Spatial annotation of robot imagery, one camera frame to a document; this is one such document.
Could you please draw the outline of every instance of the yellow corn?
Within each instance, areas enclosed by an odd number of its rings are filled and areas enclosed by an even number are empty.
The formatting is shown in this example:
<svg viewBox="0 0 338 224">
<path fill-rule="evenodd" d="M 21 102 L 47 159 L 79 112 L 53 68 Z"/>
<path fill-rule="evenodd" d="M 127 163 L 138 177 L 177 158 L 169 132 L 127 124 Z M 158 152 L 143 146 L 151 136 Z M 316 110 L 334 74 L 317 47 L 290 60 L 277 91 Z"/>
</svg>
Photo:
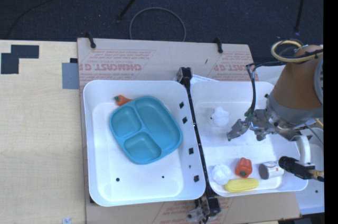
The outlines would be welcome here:
<svg viewBox="0 0 338 224">
<path fill-rule="evenodd" d="M 230 192 L 240 192 L 244 190 L 254 189 L 258 186 L 258 180 L 256 178 L 240 178 L 230 179 L 224 188 Z"/>
</svg>

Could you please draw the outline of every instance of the cardboard surface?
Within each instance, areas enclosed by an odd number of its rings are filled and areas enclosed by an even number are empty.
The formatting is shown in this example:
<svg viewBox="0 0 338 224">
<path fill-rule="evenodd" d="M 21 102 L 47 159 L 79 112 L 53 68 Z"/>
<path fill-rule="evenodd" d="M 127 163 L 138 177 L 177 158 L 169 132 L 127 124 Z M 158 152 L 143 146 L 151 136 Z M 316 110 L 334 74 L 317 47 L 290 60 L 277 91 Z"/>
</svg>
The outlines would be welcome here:
<svg viewBox="0 0 338 224">
<path fill-rule="evenodd" d="M 78 39 L 79 84 L 81 94 L 82 142 L 87 223 L 190 223 L 187 213 L 194 201 L 144 203 L 100 207 L 90 202 L 86 130 L 84 126 L 84 86 L 95 79 L 173 80 L 180 67 L 215 80 L 249 81 L 245 65 L 252 62 L 249 47 L 223 44 L 223 53 L 214 43 L 182 43 L 137 40 Z M 219 197 L 221 212 L 208 223 L 236 224 L 300 217 L 294 192 Z"/>
</svg>

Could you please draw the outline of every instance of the orange carrot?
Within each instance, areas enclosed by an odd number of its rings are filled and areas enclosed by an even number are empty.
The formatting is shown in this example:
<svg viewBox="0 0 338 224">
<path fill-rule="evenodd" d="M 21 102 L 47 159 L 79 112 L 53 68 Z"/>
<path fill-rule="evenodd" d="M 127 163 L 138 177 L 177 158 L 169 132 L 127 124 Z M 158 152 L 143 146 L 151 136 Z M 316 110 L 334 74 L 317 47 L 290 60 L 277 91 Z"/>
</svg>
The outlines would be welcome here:
<svg viewBox="0 0 338 224">
<path fill-rule="evenodd" d="M 123 95 L 118 95 L 115 96 L 114 99 L 116 100 L 116 104 L 118 106 L 122 106 L 125 103 L 128 103 L 129 101 L 131 101 L 131 99 L 124 97 Z"/>
</svg>

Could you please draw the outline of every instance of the blue divided plate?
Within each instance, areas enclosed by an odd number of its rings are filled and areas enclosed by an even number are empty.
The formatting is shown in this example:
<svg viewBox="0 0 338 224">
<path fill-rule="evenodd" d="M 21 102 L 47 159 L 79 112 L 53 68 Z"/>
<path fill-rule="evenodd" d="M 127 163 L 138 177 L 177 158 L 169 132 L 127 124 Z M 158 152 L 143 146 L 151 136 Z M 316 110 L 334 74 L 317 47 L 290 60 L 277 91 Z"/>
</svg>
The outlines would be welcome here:
<svg viewBox="0 0 338 224">
<path fill-rule="evenodd" d="M 152 96 L 135 98 L 110 115 L 116 141 L 136 164 L 149 164 L 176 150 L 182 131 L 163 103 Z"/>
</svg>

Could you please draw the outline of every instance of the metal bracket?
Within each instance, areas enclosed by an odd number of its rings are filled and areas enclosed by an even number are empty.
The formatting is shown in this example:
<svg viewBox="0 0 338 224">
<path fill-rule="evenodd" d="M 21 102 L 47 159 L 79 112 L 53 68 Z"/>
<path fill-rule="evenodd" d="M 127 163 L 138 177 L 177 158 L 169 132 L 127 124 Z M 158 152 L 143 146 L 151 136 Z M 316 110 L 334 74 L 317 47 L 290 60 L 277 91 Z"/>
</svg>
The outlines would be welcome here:
<svg viewBox="0 0 338 224">
<path fill-rule="evenodd" d="M 195 209 L 189 211 L 187 213 L 187 221 L 191 223 L 199 223 L 204 218 L 206 218 L 210 214 L 208 202 L 205 200 Z"/>
<path fill-rule="evenodd" d="M 238 119 L 235 124 L 231 127 L 231 131 L 227 132 L 228 141 L 233 138 L 243 135 L 248 130 L 248 126 L 241 119 Z"/>
<path fill-rule="evenodd" d="M 176 73 L 176 81 L 184 85 L 184 82 L 182 81 L 183 78 L 188 81 L 192 78 L 192 71 L 190 67 L 179 68 L 178 72 Z"/>
</svg>

